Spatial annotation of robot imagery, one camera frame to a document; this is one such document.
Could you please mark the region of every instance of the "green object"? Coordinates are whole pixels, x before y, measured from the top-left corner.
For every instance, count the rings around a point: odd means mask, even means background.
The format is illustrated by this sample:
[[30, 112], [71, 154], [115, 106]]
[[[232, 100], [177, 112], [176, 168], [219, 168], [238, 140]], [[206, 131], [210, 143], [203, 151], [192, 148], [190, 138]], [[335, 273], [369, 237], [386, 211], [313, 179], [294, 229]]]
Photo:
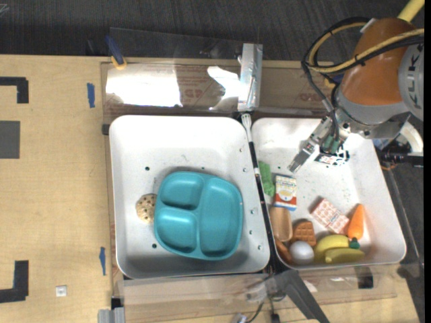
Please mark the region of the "green object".
[[339, 140], [334, 140], [332, 146], [331, 146], [331, 153], [332, 154], [336, 154], [338, 151], [338, 147], [339, 147]]
[[259, 169], [261, 172], [263, 192], [266, 195], [273, 197], [275, 194], [275, 185], [272, 182], [271, 168], [269, 167], [269, 164], [260, 161]]
[[328, 135], [327, 138], [325, 139], [325, 142], [323, 143], [323, 149], [325, 151], [327, 151], [328, 149], [331, 148], [332, 146], [332, 142], [334, 141], [334, 138], [332, 135]]
[[359, 249], [360, 247], [361, 245], [356, 238], [353, 238], [349, 243], [349, 248], [351, 249]]

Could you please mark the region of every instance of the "toy cookie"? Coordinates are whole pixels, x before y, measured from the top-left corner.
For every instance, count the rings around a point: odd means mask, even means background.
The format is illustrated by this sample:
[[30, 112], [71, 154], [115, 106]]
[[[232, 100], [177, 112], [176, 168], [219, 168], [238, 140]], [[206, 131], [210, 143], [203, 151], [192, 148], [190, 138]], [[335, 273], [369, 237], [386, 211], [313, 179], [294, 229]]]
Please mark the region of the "toy cookie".
[[136, 203], [136, 213], [140, 220], [146, 223], [152, 223], [154, 221], [154, 207], [156, 206], [155, 194], [146, 194]]

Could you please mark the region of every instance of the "teal plate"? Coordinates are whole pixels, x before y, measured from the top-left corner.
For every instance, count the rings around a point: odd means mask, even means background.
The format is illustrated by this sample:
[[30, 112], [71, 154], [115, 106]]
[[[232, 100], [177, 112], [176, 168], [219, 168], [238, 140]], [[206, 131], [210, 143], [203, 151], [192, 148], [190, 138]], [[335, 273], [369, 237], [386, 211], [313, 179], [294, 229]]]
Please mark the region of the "teal plate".
[[241, 193], [217, 176], [174, 172], [160, 185], [154, 232], [160, 245], [175, 254], [201, 260], [228, 258], [241, 239]]

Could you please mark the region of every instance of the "egg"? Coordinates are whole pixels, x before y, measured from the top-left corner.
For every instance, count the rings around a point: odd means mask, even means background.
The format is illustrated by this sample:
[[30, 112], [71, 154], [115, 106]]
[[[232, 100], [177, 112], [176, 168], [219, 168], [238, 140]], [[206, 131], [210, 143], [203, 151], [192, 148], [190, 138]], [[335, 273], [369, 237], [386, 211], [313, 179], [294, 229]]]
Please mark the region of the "egg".
[[292, 243], [289, 251], [295, 264], [306, 265], [312, 263], [314, 260], [314, 251], [312, 247], [302, 240]]

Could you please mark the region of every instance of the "black tape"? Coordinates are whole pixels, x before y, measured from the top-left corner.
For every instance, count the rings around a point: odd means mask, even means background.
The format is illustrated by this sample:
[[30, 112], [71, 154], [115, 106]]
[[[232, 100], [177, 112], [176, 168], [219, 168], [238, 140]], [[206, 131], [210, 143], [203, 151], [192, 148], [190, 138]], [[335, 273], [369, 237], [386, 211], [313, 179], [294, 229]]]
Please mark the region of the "black tape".
[[102, 125], [102, 134], [103, 135], [109, 135], [109, 127], [110, 127], [110, 124], [103, 124]]
[[28, 296], [28, 260], [15, 261], [13, 287], [0, 290], [0, 303], [24, 301]]
[[0, 121], [0, 159], [20, 158], [20, 121]]
[[28, 104], [28, 80], [25, 77], [0, 77], [0, 86], [16, 86], [16, 102]]

